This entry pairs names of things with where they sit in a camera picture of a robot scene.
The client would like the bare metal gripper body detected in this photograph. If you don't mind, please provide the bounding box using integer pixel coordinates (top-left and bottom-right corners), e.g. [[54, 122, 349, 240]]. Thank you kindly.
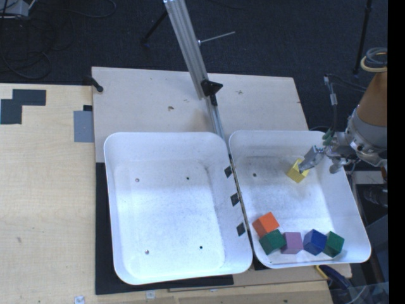
[[323, 127, 388, 171]]

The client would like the yellow cube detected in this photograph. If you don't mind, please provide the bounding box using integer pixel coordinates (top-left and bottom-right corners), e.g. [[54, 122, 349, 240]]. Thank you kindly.
[[286, 158, 311, 184]]

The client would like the white plastic tray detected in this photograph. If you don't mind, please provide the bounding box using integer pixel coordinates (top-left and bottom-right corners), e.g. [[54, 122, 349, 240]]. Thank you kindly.
[[228, 129, 372, 270], [103, 131, 254, 286]]

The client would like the orange cube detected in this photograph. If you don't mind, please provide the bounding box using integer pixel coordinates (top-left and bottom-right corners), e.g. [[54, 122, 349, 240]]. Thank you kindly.
[[251, 212, 280, 238]]

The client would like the green cube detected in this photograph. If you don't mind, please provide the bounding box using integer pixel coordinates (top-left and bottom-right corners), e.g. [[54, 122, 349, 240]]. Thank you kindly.
[[322, 231, 346, 258], [258, 229, 287, 256]]

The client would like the blue cube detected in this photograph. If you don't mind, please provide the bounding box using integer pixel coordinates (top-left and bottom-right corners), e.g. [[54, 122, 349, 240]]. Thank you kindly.
[[302, 229, 328, 257]]

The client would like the purple cube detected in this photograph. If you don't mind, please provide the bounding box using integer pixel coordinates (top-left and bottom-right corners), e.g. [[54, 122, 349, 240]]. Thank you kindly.
[[280, 231, 304, 255]]

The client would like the pale wood board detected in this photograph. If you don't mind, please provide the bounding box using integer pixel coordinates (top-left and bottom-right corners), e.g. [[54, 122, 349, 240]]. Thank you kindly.
[[91, 66, 352, 287]]

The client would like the black cylinder on white bracket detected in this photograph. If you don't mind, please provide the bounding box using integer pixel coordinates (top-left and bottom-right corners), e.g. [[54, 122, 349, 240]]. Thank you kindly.
[[363, 186, 388, 208]]

